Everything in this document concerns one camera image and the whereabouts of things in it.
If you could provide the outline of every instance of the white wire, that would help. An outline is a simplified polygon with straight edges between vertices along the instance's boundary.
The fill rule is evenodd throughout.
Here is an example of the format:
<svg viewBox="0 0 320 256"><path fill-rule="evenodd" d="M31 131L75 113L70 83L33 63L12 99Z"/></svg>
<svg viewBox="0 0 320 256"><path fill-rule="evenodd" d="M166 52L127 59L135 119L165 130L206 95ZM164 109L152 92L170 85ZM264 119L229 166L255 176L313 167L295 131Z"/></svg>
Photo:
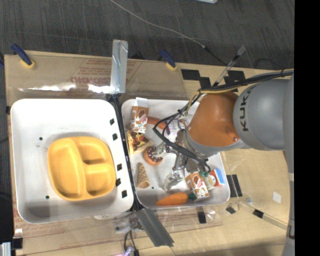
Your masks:
<svg viewBox="0 0 320 256"><path fill-rule="evenodd" d="M173 30L173 29L171 29L171 28L167 28L167 27L164 27L164 26L159 26L159 25L153 24L153 23L151 23L151 22L149 22L149 21L147 21L147 20L139 17L138 15L134 14L133 12L129 11L128 9L124 8L123 6L121 6L120 4L118 4L117 2L115 2L114 0L109 0L109 1L112 2L112 3L114 3L116 6L120 7L122 10L126 11L127 13L133 15L133 16L136 17L137 19L139 19L139 20L141 20L141 21L143 21L143 22L145 22L145 23L147 23L147 24L149 24L149 25L152 25L152 26L154 26L154 27L157 27L157 28L160 28L160 29L163 29L163 30L168 30L168 31L171 31L171 32L173 32L173 33L176 33L176 34L182 36L183 38L186 38L186 39L189 39L189 40L195 42L196 44L200 45L202 48L205 48L205 47L206 47L206 46L203 45L202 43L200 43L200 42L198 42L198 41L196 41L196 40L194 40L194 39L192 39L192 38L190 38L190 37L188 37L188 36L186 36L186 35L178 32L178 31L175 31L175 30Z"/></svg>

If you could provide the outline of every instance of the yellow divided plate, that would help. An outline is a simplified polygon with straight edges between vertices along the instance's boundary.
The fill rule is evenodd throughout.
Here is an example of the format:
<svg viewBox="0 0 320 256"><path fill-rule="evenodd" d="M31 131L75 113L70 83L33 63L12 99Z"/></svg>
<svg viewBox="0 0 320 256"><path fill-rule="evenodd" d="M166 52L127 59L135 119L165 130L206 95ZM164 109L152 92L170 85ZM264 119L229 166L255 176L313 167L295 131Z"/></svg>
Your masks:
<svg viewBox="0 0 320 256"><path fill-rule="evenodd" d="M47 156L52 186L65 200L101 197L116 185L111 152L98 138L75 136L57 139L50 145Z"/></svg>

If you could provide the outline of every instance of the table surface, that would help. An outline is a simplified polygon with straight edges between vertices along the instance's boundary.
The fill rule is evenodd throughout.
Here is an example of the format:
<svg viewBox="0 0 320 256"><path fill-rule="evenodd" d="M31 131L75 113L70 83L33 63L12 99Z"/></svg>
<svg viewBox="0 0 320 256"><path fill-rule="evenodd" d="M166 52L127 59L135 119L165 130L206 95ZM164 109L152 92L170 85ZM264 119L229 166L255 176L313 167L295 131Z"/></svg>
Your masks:
<svg viewBox="0 0 320 256"><path fill-rule="evenodd" d="M43 98L45 94L22 92L21 88L39 88L72 81L72 78L108 76L111 58L27 51L36 68L26 69L18 56L5 56L7 104L23 98ZM100 67L85 73L84 68ZM121 102L146 97L150 99L187 100L200 82L211 84L223 72L222 66L177 63L172 71L164 62L129 59L127 90ZM268 73L269 70L232 68L230 79ZM11 132L8 116L9 134ZM10 137L10 157L12 140ZM221 205L206 206L207 223L200 224L197 209L158 212L159 219L174 240L173 247L154 247L144 231L133 234L140 255L281 255L290 209L290 191L286 159L282 151L234 149L221 152L227 175L238 181L241 193ZM11 164L12 187L15 190ZM124 234L115 233L114 223L94 217L48 224L30 224L18 214L13 191L14 226L23 232L23 249L17 255L118 255L124 252Z"/></svg>

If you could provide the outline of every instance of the black floor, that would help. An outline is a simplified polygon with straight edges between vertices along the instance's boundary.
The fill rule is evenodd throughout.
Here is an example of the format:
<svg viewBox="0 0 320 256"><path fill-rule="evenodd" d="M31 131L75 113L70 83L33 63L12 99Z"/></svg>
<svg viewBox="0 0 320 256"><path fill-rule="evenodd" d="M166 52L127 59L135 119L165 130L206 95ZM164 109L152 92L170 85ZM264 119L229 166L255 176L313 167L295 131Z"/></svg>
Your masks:
<svg viewBox="0 0 320 256"><path fill-rule="evenodd" d="M244 45L248 57L237 67L292 69L295 1L1 0L0 33L3 54L12 54L16 43L25 50L109 57L119 39L128 41L129 57L157 60L165 49L176 62L223 66ZM0 70L0 243L12 236L6 106Z"/></svg>

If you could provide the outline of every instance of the white tray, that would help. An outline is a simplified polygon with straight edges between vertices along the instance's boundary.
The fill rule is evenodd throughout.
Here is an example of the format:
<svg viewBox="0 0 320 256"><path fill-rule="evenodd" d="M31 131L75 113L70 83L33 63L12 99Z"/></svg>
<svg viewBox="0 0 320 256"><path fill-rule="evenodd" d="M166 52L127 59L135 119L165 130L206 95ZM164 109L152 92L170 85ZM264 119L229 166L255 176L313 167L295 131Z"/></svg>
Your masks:
<svg viewBox="0 0 320 256"><path fill-rule="evenodd" d="M11 126L17 209L26 222L112 215L131 208L133 191L110 103L101 99L21 99L11 107ZM55 140L70 136L92 136L108 145L121 182L111 193L83 201L67 201L56 194L48 173L47 151Z"/></svg>
<svg viewBox="0 0 320 256"><path fill-rule="evenodd" d="M123 103L121 107L122 118L124 127L127 128L131 118L132 105L134 99L127 100ZM149 99L149 112L148 116L158 119L163 119L169 117L177 112L178 109L181 109L187 104L187 101L184 100L160 100L160 99ZM192 115L195 113L199 103L196 102L191 106L188 113L190 114L187 118L188 123L192 119ZM152 130L153 125L148 124L145 136L154 142L154 145L159 145L162 141ZM175 208L174 206L158 206L156 202L170 194L175 192L189 192L188 187L184 181L178 183L178 185L173 186L169 191L164 191L162 189L163 182L165 177L172 172L172 167L174 166L176 155L173 153L167 154L163 161L157 166L149 165L144 159L142 154L133 154L130 156L130 163L132 168L132 173L134 181L137 181L138 178L138 163L143 163L147 177L150 182L150 186L147 188L136 188L136 194L139 202L146 208L150 209L169 209ZM211 169L218 168L221 170L221 175L223 177L224 186L214 188L209 191L210 197L204 200L191 201L189 200L184 207L190 206L209 206L209 205L219 205L224 204L230 198L230 188L228 185L228 180L225 173L225 168L220 156L220 153L209 157L207 164Z"/></svg>

